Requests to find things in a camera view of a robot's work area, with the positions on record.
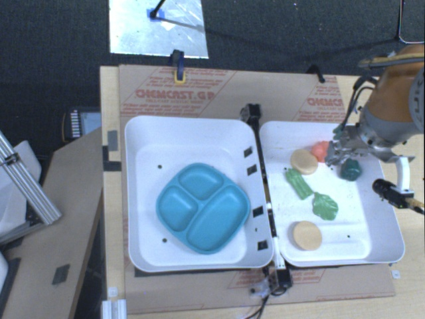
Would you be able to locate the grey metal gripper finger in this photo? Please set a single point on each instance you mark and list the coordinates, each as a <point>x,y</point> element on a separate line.
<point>332,155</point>
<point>342,159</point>

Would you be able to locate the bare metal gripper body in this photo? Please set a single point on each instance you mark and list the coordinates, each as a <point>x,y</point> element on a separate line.
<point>360,141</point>

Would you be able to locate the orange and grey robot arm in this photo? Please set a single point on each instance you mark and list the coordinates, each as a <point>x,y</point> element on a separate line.
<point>393,91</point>

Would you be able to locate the orange pink toy food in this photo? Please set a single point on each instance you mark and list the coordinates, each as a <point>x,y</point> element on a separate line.
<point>319,151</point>

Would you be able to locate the dark green toy broccoli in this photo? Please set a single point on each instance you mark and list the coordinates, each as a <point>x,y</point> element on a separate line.
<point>350,170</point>

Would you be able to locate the tan round biscuit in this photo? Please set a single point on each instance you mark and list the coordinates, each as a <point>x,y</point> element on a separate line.
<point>306,235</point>
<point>303,162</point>

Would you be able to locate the light green toy asparagus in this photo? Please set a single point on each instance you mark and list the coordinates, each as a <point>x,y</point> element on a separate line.
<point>299,184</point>

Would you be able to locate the green toy lettuce leaf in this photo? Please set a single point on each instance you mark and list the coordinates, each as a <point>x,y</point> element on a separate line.
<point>325,207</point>

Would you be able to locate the white plastic tray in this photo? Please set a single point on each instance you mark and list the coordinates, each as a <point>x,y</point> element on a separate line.
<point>352,224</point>
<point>149,244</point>

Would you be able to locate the thin black and white rod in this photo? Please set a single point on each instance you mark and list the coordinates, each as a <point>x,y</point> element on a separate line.
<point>264,168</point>

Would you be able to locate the brown cardboard board red print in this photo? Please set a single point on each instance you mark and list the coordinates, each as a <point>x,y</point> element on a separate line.
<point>212,88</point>

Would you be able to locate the blue divided plate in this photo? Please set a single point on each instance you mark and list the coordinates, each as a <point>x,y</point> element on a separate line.
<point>202,208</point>

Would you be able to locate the black cylinder on white bracket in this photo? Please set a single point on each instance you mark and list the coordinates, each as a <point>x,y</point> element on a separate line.
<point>391,191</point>

